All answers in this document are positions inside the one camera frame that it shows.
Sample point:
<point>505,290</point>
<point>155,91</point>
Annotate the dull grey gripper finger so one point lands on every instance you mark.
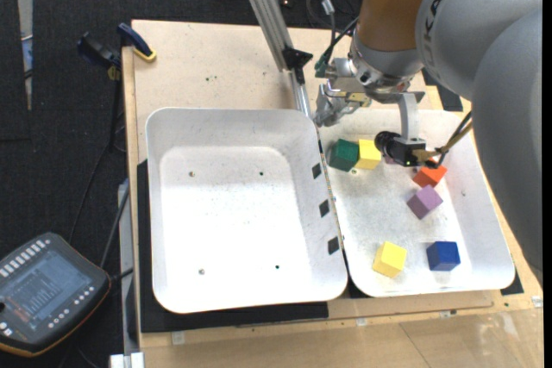
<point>345,110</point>
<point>324,107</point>

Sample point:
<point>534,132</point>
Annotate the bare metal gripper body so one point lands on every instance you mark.
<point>350,84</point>

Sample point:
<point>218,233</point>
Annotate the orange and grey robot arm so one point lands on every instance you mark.
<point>483,34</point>

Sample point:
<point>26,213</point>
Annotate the green cube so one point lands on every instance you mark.
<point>343,155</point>

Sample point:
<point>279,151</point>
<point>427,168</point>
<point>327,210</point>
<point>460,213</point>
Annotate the yellow cube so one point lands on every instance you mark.
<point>389,258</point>
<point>369,154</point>

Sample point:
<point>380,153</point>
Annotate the white plastic tray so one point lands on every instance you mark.
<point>379,207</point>
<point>233,220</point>

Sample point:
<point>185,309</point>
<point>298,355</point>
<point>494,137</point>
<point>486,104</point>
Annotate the orange cube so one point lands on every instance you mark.
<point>430,176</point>

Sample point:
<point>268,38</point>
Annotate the purple cube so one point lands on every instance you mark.
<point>424,201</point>

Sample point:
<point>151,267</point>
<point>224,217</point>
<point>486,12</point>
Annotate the pale wood board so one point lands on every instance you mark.
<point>207,64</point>

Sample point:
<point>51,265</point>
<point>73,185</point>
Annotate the blue cube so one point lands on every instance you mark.
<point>443,256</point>

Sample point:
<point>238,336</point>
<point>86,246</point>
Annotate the black cylinder on white bracket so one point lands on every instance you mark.
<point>401,148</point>

